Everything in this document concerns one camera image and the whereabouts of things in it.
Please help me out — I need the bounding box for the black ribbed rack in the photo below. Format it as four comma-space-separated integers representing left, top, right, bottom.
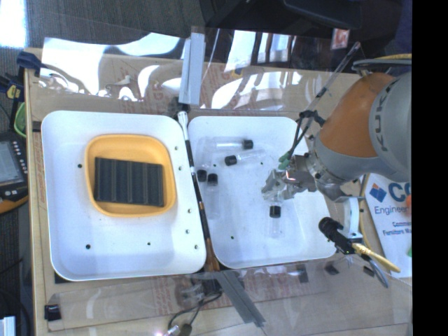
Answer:
93, 156, 166, 208

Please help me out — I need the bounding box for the black cylinder on white bracket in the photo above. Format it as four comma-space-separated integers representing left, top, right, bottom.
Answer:
318, 195, 365, 256

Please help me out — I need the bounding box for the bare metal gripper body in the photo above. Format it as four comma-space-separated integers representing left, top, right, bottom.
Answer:
279, 153, 319, 193

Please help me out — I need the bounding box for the brown cardboard board red print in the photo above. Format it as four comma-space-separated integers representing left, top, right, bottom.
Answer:
27, 55, 354, 331

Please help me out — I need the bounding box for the yellow plastic bowl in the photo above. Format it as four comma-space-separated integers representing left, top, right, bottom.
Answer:
84, 133, 177, 218

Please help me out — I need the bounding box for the thin black and white rod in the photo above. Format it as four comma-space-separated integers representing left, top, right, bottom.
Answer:
176, 111, 221, 273

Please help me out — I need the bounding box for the black block with thin wires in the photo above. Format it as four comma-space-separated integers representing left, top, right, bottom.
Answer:
199, 276, 223, 296

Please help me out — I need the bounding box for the white plastic tray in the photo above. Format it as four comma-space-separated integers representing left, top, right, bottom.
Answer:
41, 110, 207, 282
187, 115, 338, 270

